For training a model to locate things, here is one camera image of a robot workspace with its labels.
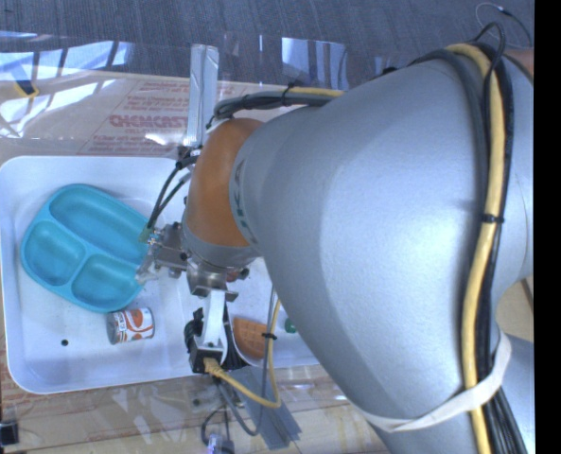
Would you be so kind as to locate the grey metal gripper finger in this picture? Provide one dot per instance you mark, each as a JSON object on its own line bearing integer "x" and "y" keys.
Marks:
{"x": 146, "y": 272}

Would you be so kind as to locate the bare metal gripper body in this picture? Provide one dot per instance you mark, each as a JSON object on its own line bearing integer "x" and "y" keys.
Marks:
{"x": 171, "y": 249}

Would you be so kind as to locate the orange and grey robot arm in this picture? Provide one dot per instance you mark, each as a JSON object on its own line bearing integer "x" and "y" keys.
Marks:
{"x": 384, "y": 234}

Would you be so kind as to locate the orange and white can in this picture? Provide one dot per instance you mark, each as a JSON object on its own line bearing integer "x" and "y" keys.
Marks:
{"x": 131, "y": 325}

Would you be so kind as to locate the blue divided plate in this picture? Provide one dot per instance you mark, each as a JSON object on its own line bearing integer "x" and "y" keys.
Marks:
{"x": 86, "y": 244}

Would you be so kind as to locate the orange waffle biscuit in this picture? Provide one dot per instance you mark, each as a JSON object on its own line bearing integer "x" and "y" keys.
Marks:
{"x": 250, "y": 338}

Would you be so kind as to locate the small green round object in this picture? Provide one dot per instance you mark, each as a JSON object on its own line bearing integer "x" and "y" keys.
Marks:
{"x": 290, "y": 326}

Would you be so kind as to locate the brown cardboard board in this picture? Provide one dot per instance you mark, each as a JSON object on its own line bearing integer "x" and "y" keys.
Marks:
{"x": 119, "y": 111}

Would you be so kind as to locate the black cylinder on white bracket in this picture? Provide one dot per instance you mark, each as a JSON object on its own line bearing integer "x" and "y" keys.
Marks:
{"x": 214, "y": 329}

